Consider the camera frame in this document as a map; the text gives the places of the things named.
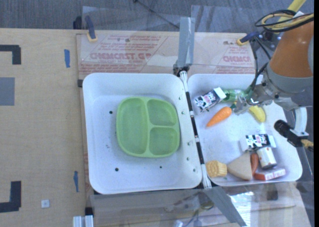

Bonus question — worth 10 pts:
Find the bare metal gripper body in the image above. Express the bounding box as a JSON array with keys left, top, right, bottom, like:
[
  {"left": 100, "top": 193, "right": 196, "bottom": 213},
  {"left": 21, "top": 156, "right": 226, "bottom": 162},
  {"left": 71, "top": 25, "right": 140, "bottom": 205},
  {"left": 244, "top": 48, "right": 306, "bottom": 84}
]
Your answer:
[{"left": 246, "top": 80, "right": 305, "bottom": 111}]

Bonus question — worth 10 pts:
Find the green plastic bottle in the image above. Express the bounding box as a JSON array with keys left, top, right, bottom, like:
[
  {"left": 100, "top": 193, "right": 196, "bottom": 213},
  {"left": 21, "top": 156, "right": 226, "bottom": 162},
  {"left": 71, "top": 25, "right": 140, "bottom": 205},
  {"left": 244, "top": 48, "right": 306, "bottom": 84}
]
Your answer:
[{"left": 221, "top": 88, "right": 250, "bottom": 103}]

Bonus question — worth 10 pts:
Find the yellow banana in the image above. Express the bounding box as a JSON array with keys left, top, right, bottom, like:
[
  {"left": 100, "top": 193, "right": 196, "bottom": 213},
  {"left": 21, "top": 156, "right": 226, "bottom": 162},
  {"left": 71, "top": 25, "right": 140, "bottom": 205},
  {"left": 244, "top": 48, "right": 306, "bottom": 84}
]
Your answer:
[{"left": 249, "top": 105, "right": 267, "bottom": 123}]

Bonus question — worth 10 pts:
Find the orange carrot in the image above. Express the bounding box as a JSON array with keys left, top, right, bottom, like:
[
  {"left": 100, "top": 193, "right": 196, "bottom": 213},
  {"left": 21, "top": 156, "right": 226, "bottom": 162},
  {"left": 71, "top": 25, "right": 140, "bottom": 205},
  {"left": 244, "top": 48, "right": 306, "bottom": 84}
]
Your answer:
[{"left": 205, "top": 106, "right": 234, "bottom": 128}]

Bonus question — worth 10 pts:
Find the cow print milk carton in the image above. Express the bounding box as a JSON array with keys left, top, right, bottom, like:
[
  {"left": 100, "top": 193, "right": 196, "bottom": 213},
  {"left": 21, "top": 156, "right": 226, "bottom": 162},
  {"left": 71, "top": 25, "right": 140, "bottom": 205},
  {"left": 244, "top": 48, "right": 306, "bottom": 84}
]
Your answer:
[
  {"left": 239, "top": 133, "right": 277, "bottom": 153},
  {"left": 193, "top": 87, "right": 227, "bottom": 113}
]

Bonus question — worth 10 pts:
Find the white plastic tray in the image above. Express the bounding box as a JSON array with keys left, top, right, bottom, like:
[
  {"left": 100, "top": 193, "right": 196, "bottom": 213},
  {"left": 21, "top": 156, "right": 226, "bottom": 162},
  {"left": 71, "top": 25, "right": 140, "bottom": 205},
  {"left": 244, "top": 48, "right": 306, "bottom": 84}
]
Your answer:
[
  {"left": 186, "top": 73, "right": 304, "bottom": 188},
  {"left": 82, "top": 72, "right": 203, "bottom": 195}
]

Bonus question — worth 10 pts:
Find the thin black and white rod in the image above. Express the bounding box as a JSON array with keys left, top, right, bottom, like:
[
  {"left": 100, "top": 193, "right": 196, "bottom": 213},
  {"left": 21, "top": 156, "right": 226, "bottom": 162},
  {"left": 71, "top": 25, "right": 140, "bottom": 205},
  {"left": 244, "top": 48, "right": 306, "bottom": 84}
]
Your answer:
[{"left": 179, "top": 70, "right": 213, "bottom": 189}]

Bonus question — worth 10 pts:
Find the small white and red can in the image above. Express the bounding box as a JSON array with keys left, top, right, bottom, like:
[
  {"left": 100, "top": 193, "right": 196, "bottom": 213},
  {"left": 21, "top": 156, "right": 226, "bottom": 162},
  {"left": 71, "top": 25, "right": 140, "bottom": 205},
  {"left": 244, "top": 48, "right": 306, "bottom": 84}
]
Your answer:
[{"left": 256, "top": 146, "right": 278, "bottom": 170}]

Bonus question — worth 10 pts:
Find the tan bread wedge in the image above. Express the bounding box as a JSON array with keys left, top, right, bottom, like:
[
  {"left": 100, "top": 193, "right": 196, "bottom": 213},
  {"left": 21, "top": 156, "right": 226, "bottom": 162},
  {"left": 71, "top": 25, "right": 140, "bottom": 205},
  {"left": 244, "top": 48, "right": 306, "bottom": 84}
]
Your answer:
[{"left": 226, "top": 152, "right": 254, "bottom": 182}]

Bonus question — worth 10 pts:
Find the yellow corn cob piece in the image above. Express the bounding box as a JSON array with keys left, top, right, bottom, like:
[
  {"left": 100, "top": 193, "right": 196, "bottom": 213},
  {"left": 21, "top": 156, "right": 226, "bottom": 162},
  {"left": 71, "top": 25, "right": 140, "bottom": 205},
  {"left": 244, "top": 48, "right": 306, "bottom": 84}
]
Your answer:
[{"left": 205, "top": 160, "right": 228, "bottom": 179}]

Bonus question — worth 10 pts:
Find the red and white packet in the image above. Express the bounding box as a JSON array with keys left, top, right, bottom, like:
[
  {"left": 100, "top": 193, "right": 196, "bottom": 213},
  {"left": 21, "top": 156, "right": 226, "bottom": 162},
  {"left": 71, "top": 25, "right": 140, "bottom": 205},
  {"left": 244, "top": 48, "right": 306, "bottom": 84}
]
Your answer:
[{"left": 253, "top": 167, "right": 287, "bottom": 182}]

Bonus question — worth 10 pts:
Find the green divided plate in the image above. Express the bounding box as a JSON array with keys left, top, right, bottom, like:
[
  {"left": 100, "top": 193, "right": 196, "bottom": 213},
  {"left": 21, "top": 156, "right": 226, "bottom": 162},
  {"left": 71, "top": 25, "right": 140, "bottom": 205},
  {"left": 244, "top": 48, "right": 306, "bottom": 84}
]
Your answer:
[{"left": 115, "top": 96, "right": 181, "bottom": 159}]

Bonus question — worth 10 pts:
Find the brown cardboard board red print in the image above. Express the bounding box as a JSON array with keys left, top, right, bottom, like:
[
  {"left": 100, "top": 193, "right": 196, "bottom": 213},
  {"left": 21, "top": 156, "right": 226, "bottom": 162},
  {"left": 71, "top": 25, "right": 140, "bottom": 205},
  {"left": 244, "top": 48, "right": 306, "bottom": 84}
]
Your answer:
[{"left": 76, "top": 32, "right": 258, "bottom": 197}]

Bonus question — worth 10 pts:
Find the black cylinder on white bracket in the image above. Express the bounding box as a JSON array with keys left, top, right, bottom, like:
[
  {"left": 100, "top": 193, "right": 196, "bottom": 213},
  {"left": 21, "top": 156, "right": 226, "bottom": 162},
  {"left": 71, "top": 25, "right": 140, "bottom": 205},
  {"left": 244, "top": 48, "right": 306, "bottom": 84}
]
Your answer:
[{"left": 274, "top": 107, "right": 310, "bottom": 148}]

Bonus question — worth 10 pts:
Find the black block with thin wires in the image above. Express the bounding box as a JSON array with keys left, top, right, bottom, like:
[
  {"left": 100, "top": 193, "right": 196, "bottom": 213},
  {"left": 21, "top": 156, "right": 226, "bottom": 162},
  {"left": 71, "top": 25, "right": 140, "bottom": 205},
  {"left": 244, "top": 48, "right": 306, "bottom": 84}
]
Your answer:
[{"left": 172, "top": 63, "right": 191, "bottom": 75}]

